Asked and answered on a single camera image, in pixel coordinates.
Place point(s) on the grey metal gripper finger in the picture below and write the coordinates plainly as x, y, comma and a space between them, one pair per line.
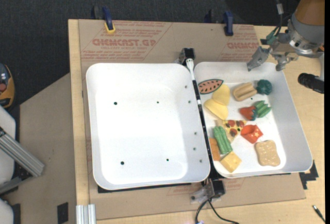
257, 59
282, 62

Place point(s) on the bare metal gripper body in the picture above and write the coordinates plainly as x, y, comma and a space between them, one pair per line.
296, 46

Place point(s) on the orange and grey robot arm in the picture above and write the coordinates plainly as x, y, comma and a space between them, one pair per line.
309, 9

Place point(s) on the green broccoli toy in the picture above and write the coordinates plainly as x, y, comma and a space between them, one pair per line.
254, 89

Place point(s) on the yellow potato chip toy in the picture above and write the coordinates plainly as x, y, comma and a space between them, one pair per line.
217, 110
222, 94

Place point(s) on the red strawberry toy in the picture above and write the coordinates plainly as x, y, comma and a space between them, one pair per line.
248, 112

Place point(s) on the watermelon slice toy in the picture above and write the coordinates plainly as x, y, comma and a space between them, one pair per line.
209, 86

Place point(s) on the white plastic tray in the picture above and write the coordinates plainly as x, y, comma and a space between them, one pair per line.
144, 125
288, 125

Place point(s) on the thin black and white rod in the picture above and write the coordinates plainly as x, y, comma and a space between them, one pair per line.
198, 100

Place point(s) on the pizza slice toy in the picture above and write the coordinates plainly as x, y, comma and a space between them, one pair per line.
233, 127

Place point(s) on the red fries carton toy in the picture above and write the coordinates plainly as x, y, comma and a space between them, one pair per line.
251, 133

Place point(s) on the green asparagus toy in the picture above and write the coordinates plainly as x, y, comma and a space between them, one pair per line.
222, 140

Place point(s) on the tan bread slice toy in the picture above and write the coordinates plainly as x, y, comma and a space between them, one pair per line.
267, 153

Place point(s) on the brown cardboard board red print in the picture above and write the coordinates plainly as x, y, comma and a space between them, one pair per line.
159, 42

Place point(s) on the orange cracker toy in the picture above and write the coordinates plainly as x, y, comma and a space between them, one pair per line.
214, 149

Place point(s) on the yellow cheese wedge toy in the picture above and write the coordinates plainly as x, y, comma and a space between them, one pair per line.
230, 161

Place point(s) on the black cylinder on white bracket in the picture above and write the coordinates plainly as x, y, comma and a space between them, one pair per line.
313, 81

